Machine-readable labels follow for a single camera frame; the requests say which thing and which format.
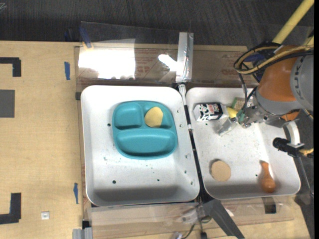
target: blue tape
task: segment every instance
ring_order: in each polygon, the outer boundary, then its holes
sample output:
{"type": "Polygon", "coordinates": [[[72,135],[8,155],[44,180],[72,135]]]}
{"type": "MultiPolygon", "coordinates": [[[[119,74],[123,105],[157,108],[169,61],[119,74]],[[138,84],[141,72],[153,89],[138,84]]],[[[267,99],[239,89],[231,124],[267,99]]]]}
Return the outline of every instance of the blue tape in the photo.
{"type": "Polygon", "coordinates": [[[82,40],[83,40],[83,42],[85,43],[86,47],[87,47],[88,49],[89,49],[89,48],[92,48],[91,40],[90,40],[90,37],[89,37],[89,35],[88,35],[86,29],[80,27],[79,30],[80,30],[80,35],[81,35],[81,37],[82,37],[82,40]]]}
{"type": "Polygon", "coordinates": [[[66,80],[70,80],[70,63],[69,62],[64,62],[64,72],[65,72],[65,77],[66,80]]]}
{"type": "Polygon", "coordinates": [[[78,197],[79,190],[78,190],[78,184],[76,182],[74,183],[73,192],[74,192],[76,204],[78,205],[79,204],[79,197],[78,197]]]}

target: yellow pole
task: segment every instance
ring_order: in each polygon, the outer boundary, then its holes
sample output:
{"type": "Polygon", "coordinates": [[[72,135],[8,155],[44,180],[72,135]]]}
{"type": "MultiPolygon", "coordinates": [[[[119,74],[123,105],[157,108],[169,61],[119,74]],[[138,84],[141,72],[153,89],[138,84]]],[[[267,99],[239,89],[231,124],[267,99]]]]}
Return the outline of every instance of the yellow pole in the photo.
{"type": "Polygon", "coordinates": [[[293,31],[299,21],[305,16],[307,11],[313,6],[315,0],[303,0],[299,7],[296,9],[293,15],[288,19],[283,28],[279,31],[276,37],[273,39],[275,43],[283,43],[287,36],[293,31]]]}
{"type": "Polygon", "coordinates": [[[313,45],[314,42],[315,42],[315,36],[313,35],[312,37],[306,39],[306,41],[303,43],[303,46],[313,45]]]}

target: white sink basin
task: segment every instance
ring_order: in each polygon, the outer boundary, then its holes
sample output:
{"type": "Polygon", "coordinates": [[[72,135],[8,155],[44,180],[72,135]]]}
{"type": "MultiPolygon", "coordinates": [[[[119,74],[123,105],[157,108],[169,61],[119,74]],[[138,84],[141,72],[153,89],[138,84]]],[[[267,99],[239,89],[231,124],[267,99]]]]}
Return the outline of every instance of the white sink basin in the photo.
{"type": "Polygon", "coordinates": [[[220,137],[222,120],[196,121],[193,108],[198,103],[219,102],[231,106],[235,97],[244,97],[242,89],[192,88],[186,94],[199,165],[206,191],[220,200],[293,195],[300,189],[299,175],[292,157],[277,151],[274,138],[286,138],[282,128],[254,124],[249,128],[236,126],[220,137]],[[228,181],[216,181],[210,175],[213,160],[222,160],[231,168],[228,181]],[[260,161],[269,163],[277,188],[274,193],[261,189],[260,161]]]}
{"type": "Polygon", "coordinates": [[[168,87],[90,86],[81,95],[86,192],[97,206],[188,202],[199,182],[182,98],[168,87]],[[166,157],[133,159],[120,154],[112,135],[116,106],[153,101],[171,112],[178,144],[166,157]]]}

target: green object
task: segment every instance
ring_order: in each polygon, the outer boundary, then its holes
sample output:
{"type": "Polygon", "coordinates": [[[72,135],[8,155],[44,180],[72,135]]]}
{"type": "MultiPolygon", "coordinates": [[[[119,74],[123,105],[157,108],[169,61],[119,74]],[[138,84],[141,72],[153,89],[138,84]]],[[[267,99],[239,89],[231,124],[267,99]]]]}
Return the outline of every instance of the green object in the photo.
{"type": "Polygon", "coordinates": [[[237,103],[237,98],[234,98],[234,101],[233,101],[233,103],[231,104],[231,108],[232,109],[234,109],[235,108],[235,105],[236,105],[236,103],[237,103]]]}
{"type": "Polygon", "coordinates": [[[118,105],[112,115],[115,147],[128,158],[154,159],[172,154],[177,147],[177,133],[169,109],[157,102],[132,101],[118,105]],[[163,112],[160,127],[149,127],[144,116],[153,107],[163,112]]]}
{"type": "Polygon", "coordinates": [[[245,114],[243,113],[243,110],[240,110],[237,113],[238,122],[241,124],[244,120],[245,114]]]}

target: clear plastic sheet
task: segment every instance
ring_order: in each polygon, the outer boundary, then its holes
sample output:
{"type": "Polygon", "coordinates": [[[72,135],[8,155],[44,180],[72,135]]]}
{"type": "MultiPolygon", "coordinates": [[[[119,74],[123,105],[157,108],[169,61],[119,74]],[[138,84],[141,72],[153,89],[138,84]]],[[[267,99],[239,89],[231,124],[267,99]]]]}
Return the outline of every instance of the clear plastic sheet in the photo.
{"type": "Polygon", "coordinates": [[[192,33],[88,22],[81,23],[80,33],[78,87],[191,79],[192,33]]]}
{"type": "MultiPolygon", "coordinates": [[[[223,201],[230,217],[236,225],[250,225],[289,221],[294,219],[291,198],[274,198],[275,212],[265,213],[262,199],[223,201]]],[[[88,216],[92,226],[93,238],[114,239],[132,236],[165,234],[172,238],[175,232],[186,235],[191,226],[200,229],[218,228],[219,225],[205,217],[204,205],[199,203],[137,205],[89,208],[88,216]]]]}

